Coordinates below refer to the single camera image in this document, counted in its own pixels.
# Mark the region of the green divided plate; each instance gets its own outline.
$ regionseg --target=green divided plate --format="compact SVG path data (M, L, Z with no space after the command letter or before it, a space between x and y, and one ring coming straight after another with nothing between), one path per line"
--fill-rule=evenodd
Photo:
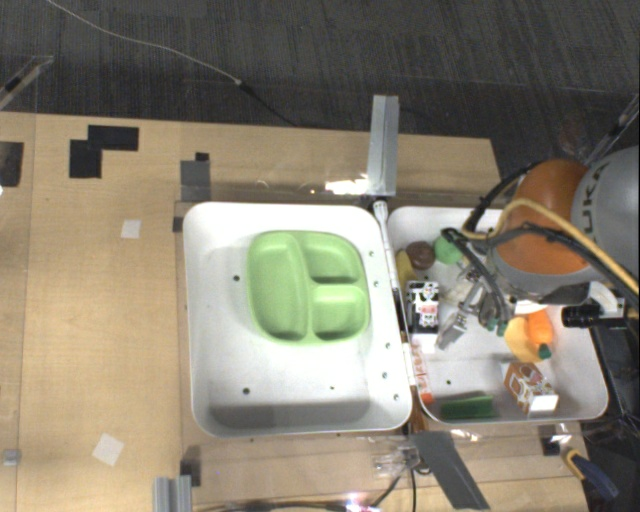
M315 231L258 235L247 257L249 308L272 340L340 341L369 325L369 293L356 248Z

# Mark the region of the wooden surface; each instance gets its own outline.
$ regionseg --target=wooden surface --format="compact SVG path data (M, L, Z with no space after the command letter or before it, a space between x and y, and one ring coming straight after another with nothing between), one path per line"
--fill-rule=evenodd
M31 116L0 114L0 140L11 139L7 126L18 130L27 122L20 119L27 117L34 122ZM101 180L69 179L69 140L86 139L90 123L140 127L139 151L105 151ZM0 209L3 230L14 222L12 229L28 231L30 237L26 308L24 301L0 301L3 318L16 332L25 315L23 354L8 338L0 338L2 414L10 416L16 409L21 379L19 430L17 417L8 416L2 441L18 440L23 453L17 484L15 471L1 473L0 510L13 512L14 499L20 512L151 510L153 478L175 477L183 450L178 276L171 231L180 160L192 160L196 151L209 153L214 188L216 183L321 186L364 172L368 135L61 116L37 116L32 133L32 199L28 181L0 198L0 208L13 205L11 214ZM399 188L477 196L497 179L488 141L401 136L399 146ZM31 212L30 219L25 211ZM125 219L142 221L139 239L120 237ZM9 243L4 234L0 240L15 254L0 264L0 277L24 281L20 265L26 261L25 247L13 239ZM18 370L11 372L19 368L21 356L20 377ZM103 433L124 442L113 467L91 455ZM505 505L494 506L500 510L584 510L578 481L558 458L539 455L536 442L525 449L507 436L497 445L500 449L467 454L490 503ZM521 453L513 451L518 446ZM239 496L288 475L296 483L291 493L324 492L313 483L322 481L314 474L318 466L304 452L294 453L289 462L297 457L307 472L291 478L295 466L283 462L281 447L274 448L271 459L257 462L232 448L208 444L218 471L226 478L235 475ZM295 452L295 443L287 449ZM355 462L351 472L362 466ZM261 467L262 476L256 473ZM426 488L420 491L418 510L450 509L432 477L421 485ZM368 490L383 487L378 481ZM537 493L545 494L543 489L555 499L536 499ZM385 510L407 510L409 495L394 493ZM529 508L532 504L538 508Z

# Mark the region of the yellow cable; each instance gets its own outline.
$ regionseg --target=yellow cable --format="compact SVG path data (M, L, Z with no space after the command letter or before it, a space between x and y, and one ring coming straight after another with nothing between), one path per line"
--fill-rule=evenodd
M516 199L515 201L509 203L505 209L502 211L500 218L496 224L496 227L490 233L474 233L468 231L466 229L462 230L462 234L469 238L470 240L487 240L489 238L493 238L499 235L504 227L505 222L509 218L509 215L518 208L519 206L526 206L527 208L531 208L537 213L544 215L549 220L555 222L562 230L564 230L569 236L571 236L574 240L577 240L582 245L584 245L587 249L589 249L604 265L606 265L611 272L613 272L616 276L620 278L622 282L629 289L633 291L636 295L638 295L638 282L624 269L622 268L611 256L609 256L606 252L604 252L600 247L598 247L590 238L588 238L584 233L582 233L578 228L576 228L573 224L571 224L564 217L561 217L554 211L549 210L545 206L537 203L536 201L532 201L531 199Z

